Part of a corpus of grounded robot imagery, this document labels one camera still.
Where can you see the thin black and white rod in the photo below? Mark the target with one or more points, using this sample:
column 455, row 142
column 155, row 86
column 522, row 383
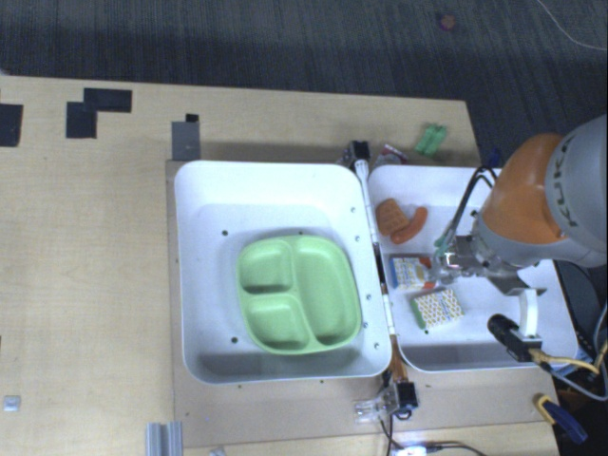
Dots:
column 368, row 197

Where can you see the orange sausage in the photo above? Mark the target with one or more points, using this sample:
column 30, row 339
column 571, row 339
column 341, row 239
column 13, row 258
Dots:
column 411, row 228

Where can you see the black cylinder on white bracket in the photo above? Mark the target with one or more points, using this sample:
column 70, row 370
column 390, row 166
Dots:
column 513, row 335

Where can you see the purple round toy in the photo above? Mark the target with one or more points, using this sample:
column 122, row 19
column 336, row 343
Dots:
column 447, row 21

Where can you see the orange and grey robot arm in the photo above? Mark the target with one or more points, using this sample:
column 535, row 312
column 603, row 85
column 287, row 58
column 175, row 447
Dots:
column 527, row 193

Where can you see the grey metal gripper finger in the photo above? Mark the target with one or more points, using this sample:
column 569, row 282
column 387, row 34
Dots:
column 441, row 281
column 442, row 263

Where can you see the green ribbed toy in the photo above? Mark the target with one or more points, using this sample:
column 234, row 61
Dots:
column 431, row 139

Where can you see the orange biscuit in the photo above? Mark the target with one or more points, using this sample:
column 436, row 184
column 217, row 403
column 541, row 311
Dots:
column 390, row 216

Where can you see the green divided plate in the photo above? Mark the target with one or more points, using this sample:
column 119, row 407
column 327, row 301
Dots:
column 323, row 288

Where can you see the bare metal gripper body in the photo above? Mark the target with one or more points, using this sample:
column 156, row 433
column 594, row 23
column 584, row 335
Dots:
column 475, row 259

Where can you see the blue and white carton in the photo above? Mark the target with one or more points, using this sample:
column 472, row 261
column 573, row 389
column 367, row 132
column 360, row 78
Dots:
column 407, row 272

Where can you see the red and white packet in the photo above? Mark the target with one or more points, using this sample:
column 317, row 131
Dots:
column 392, row 156

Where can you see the yellow and green patterned carton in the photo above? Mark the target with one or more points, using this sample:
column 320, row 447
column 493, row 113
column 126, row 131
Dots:
column 439, row 308

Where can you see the white plastic tray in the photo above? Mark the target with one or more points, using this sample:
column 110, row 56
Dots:
column 475, row 349
column 204, row 273

